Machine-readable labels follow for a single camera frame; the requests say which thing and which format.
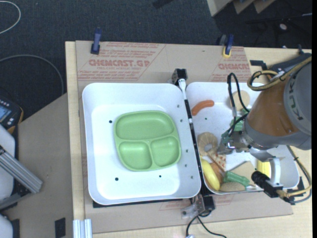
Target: cable tie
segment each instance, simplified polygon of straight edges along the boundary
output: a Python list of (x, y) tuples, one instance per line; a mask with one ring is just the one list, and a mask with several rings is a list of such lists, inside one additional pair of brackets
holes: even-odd
[(236, 107), (232, 107), (232, 116), (237, 117), (237, 108)]

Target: yellow object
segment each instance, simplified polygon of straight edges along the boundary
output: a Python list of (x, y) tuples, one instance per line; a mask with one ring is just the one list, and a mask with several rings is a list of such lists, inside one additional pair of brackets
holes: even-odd
[(257, 162), (257, 171), (260, 171), (262, 174), (265, 174), (267, 177), (271, 178), (271, 164), (270, 162), (262, 162), (258, 160)]
[(254, 90), (254, 91), (262, 91), (265, 90), (267, 88), (272, 87), (273, 85), (278, 84), (279, 82), (283, 82), (284, 80), (286, 80), (286, 78), (292, 74), (295, 73), (296, 71), (300, 70), (303, 66), (309, 64), (310, 62), (312, 62), (312, 57), (308, 57), (307, 59), (305, 59), (304, 61), (300, 62), (299, 64), (295, 65), (293, 68), (291, 68), (288, 72), (284, 73), (283, 75), (281, 75), (280, 77), (275, 78), (274, 80), (270, 81), (268, 84), (266, 85), (261, 85), (261, 86), (253, 86), (253, 81), (258, 78), (261, 75), (265, 75), (265, 74), (269, 74), (269, 75), (278, 75), (278, 73), (276, 71), (273, 70), (261, 70), (261, 71), (257, 71), (255, 73), (253, 73), (253, 75), (248, 79), (247, 85), (250, 89)]
[(291, 147), (287, 147), (288, 150), (290, 150), (292, 156), (294, 157), (294, 160), (296, 160), (297, 164), (300, 166), (301, 170), (303, 171), (303, 173), (305, 174), (305, 177), (307, 178), (307, 181), (308, 181), (308, 184), (309, 186), (306, 187), (305, 189), (302, 189), (302, 190), (296, 190), (294, 192), (287, 192), (287, 191), (284, 191), (284, 190), (277, 190), (276, 193), (278, 194), (278, 196), (281, 198), (281, 199), (284, 199), (285, 197), (291, 197), (291, 196), (296, 196), (296, 195), (300, 195), (300, 194), (303, 194), (305, 192), (308, 192), (312, 189), (312, 186), (313, 186), (313, 182), (312, 182), (312, 177), (311, 175), (308, 173), (308, 170), (304, 167), (304, 165), (302, 164), (302, 162), (299, 160), (298, 156), (296, 156), (296, 154), (294, 153), (293, 149)]
[(217, 178), (217, 175), (215, 174), (212, 167), (210, 166), (209, 162), (204, 159), (201, 159), (201, 163), (202, 163), (203, 173), (208, 183), (212, 186), (214, 190), (219, 190), (220, 182)]
[(200, 156), (207, 156), (208, 153), (206, 152), (205, 147), (208, 145), (212, 146), (212, 150), (214, 152), (217, 152), (218, 148), (218, 140), (216, 136), (208, 131), (203, 132), (198, 135), (197, 138), (197, 144), (198, 144), (198, 151)]
[(231, 57), (231, 50), (230, 50), (230, 52), (229, 52), (229, 54), (227, 55), (226, 54), (226, 46), (223, 48), (223, 51), (222, 51), (222, 56), (224, 57), (224, 58), (229, 58), (229, 57)]

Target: banana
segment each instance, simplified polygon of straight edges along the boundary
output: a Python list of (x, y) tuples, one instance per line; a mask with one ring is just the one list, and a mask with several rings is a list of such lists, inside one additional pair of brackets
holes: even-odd
[(212, 186), (214, 190), (219, 190), (220, 182), (217, 178), (217, 175), (215, 174), (212, 167), (210, 166), (209, 162), (205, 159), (201, 159), (201, 163), (202, 163), (203, 173), (208, 183)]
[(262, 162), (260, 160), (257, 160), (257, 170), (265, 174), (267, 177), (271, 177), (271, 163), (270, 162)]

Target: green divided plate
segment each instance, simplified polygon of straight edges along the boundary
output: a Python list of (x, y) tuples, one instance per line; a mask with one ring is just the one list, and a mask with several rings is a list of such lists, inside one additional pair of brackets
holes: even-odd
[(181, 148), (173, 119), (161, 111), (126, 113), (114, 123), (115, 146), (122, 164), (133, 171), (170, 167)]

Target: connector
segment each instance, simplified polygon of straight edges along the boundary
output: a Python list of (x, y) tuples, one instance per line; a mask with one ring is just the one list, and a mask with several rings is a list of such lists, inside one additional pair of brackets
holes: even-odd
[(204, 201), (204, 206), (206, 211), (213, 211), (214, 209), (216, 209), (212, 196), (204, 195), (203, 201)]
[(186, 69), (175, 69), (172, 75), (172, 84), (178, 86), (179, 79), (187, 79)]
[(256, 185), (261, 187), (264, 190), (264, 193), (269, 197), (284, 197), (283, 195), (280, 195), (280, 192), (283, 191), (283, 185), (271, 183), (270, 178), (265, 174), (262, 174), (259, 171), (255, 171), (251, 175), (251, 179)]
[(185, 92), (186, 91), (186, 81), (184, 78), (180, 78), (178, 80), (178, 86), (179, 88), (182, 90), (182, 92)]
[(192, 219), (205, 211), (204, 201), (198, 196), (195, 203), (181, 209), (182, 219)]

